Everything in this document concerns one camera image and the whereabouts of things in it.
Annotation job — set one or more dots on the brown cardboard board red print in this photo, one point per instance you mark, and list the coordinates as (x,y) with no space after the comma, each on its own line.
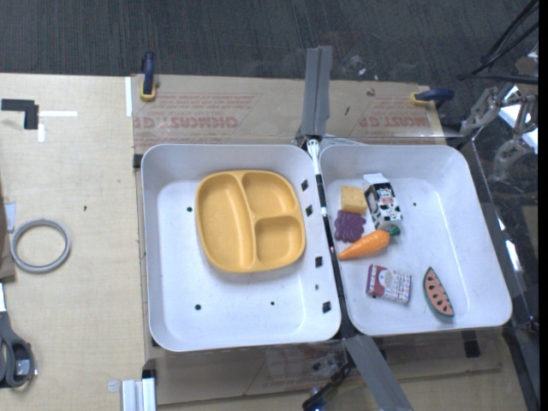
(274,109)

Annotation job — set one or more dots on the white cow print milk carton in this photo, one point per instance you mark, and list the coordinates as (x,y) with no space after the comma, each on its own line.
(384,204)

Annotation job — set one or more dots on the yellow divided plate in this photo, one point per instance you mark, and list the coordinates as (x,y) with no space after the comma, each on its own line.
(250,220)

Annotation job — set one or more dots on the white plastic tray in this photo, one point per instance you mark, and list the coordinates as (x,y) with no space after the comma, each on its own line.
(231,311)
(454,238)

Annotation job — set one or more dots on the grey tape roll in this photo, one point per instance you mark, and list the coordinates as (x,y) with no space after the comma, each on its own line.
(17,251)

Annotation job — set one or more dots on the purple grapes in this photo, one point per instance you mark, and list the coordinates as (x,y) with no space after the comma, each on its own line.
(349,226)

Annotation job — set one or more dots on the orange carrot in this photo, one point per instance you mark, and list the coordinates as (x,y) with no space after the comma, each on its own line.
(366,245)

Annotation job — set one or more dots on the watermelon slice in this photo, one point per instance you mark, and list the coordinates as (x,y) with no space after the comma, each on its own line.
(436,293)

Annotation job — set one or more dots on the red and white packet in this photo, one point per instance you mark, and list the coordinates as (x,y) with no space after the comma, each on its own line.
(388,283)

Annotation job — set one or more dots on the yellow cheese wedge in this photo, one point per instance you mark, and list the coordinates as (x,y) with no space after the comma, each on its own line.
(353,199)

